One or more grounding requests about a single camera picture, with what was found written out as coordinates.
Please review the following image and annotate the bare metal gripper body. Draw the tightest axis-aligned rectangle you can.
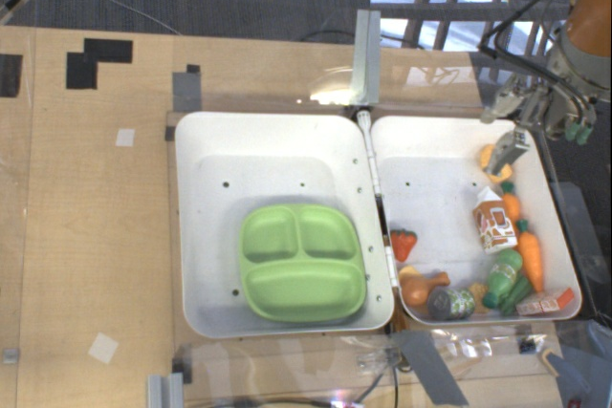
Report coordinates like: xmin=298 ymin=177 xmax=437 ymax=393
xmin=515 ymin=78 xmax=599 ymax=142

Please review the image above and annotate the yellow orange round toy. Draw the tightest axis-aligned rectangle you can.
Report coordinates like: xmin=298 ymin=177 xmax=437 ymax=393
xmin=479 ymin=143 xmax=514 ymax=184

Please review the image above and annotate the small orange carrot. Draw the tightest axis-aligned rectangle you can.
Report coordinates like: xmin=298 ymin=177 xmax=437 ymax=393
xmin=499 ymin=181 xmax=523 ymax=226

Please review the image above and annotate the white and brown carton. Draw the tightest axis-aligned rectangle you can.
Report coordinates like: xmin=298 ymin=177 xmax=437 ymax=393
xmin=471 ymin=185 xmax=519 ymax=256

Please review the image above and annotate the white plastic tray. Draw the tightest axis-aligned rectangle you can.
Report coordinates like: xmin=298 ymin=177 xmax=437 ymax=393
xmin=174 ymin=111 xmax=396 ymax=340
xmin=370 ymin=115 xmax=584 ymax=328

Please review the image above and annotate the large orange carrot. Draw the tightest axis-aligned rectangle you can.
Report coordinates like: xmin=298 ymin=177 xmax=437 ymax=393
xmin=515 ymin=218 xmax=546 ymax=294

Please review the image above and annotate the green bottle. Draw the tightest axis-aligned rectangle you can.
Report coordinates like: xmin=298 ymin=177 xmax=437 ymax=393
xmin=481 ymin=247 xmax=524 ymax=311

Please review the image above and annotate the thin black and white rod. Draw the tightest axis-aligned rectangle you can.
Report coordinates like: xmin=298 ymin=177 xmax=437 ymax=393
xmin=355 ymin=109 xmax=401 ymax=290

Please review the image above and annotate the red strawberry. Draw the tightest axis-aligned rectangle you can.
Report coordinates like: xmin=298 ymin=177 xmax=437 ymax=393
xmin=389 ymin=228 xmax=419 ymax=264

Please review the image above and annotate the dark green pea pod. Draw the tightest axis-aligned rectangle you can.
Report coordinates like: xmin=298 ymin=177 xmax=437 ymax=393
xmin=498 ymin=275 xmax=534 ymax=317

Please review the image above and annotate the tan biscuit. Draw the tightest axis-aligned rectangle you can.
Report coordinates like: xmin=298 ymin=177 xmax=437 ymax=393
xmin=468 ymin=282 xmax=490 ymax=314

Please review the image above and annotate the white and orange packet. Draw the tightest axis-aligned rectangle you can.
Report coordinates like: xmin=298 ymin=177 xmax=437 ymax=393
xmin=514 ymin=287 xmax=577 ymax=317

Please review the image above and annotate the grey and green can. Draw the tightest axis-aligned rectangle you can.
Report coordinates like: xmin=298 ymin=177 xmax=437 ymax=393
xmin=426 ymin=287 xmax=477 ymax=322

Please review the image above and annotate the orange chicken drumstick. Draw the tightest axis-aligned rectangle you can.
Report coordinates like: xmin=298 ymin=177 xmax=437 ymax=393
xmin=399 ymin=270 xmax=452 ymax=308

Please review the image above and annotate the green divided plate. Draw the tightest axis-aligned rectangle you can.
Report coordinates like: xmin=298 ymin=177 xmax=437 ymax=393
xmin=237 ymin=203 xmax=369 ymax=324

